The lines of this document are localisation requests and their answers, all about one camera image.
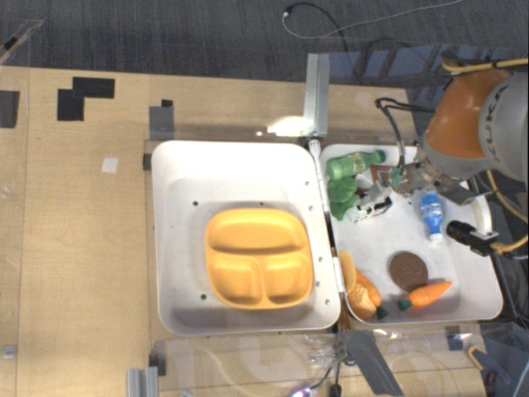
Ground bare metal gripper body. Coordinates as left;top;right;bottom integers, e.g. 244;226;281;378
390;162;441;195

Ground brown packet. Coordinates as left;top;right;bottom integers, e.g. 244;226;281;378
369;164;393;184

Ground green broccoli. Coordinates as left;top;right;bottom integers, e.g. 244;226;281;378
327;175;360;222

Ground green plastic bottle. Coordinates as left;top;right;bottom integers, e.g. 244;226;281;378
326;149;388;182

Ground blue and white bottle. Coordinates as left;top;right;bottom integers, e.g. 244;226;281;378
420;192;445;244

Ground white plastic tray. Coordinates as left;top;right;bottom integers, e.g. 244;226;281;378
150;139;342;337
319;143;505;327

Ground pale orange bread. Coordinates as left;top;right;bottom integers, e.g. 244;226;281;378
338;250;358;294

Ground brown round biscuit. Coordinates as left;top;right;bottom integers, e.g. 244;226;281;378
388;251;430;294

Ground orange carrot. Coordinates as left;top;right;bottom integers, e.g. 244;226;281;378
397;280;454;312
353;268;390;320

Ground yellow ridged croissant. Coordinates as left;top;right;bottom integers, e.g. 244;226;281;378
346;282;378;320

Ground orange divided plate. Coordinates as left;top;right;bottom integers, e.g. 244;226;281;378
203;207;315;311

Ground pale wood board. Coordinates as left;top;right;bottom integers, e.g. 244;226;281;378
0;65;497;397

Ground black cylinder on white bracket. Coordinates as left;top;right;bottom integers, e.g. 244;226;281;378
445;194;500;257

